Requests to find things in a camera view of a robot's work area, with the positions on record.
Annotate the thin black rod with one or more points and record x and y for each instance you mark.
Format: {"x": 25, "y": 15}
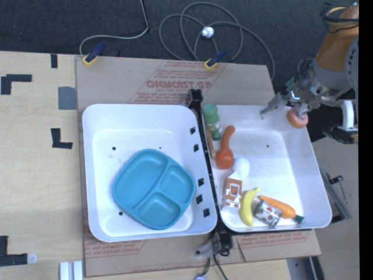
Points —
{"x": 210, "y": 168}

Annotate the black cylinder on white bracket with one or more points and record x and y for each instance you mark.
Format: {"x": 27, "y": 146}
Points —
{"x": 346, "y": 118}

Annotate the brown cardboard board red print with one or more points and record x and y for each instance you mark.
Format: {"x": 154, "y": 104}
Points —
{"x": 116, "y": 80}

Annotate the orange and white carton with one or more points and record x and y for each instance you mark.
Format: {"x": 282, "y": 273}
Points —
{"x": 232, "y": 191}

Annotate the orange carrot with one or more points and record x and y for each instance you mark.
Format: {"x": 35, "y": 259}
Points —
{"x": 279, "y": 206}

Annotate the yellow banana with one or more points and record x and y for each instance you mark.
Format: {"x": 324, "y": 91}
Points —
{"x": 247, "y": 207}

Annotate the white can with tomato print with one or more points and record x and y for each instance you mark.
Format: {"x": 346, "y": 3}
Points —
{"x": 266, "y": 214}

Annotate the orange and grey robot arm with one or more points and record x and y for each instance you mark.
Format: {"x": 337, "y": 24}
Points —
{"x": 335, "y": 51}

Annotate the green bottle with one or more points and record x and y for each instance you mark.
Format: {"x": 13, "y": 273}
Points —
{"x": 212, "y": 121}

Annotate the orange sausage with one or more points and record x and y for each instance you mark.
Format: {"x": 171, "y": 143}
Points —
{"x": 227, "y": 137}

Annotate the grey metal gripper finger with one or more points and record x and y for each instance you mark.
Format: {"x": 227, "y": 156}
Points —
{"x": 274, "y": 105}
{"x": 303, "y": 110}

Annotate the brown breadstick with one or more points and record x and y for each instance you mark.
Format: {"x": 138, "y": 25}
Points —
{"x": 211, "y": 144}

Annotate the blue divided plate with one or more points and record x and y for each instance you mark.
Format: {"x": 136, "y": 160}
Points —
{"x": 151, "y": 185}

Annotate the pink and orange doughnut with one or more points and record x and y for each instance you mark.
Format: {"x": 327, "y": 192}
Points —
{"x": 294, "y": 122}

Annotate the white plastic tray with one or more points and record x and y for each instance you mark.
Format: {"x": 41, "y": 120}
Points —
{"x": 285, "y": 168}
{"x": 131, "y": 121}

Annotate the white egg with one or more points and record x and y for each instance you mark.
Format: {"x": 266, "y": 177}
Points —
{"x": 242, "y": 167}

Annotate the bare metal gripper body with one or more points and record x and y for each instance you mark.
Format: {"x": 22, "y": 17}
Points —
{"x": 306, "y": 93}

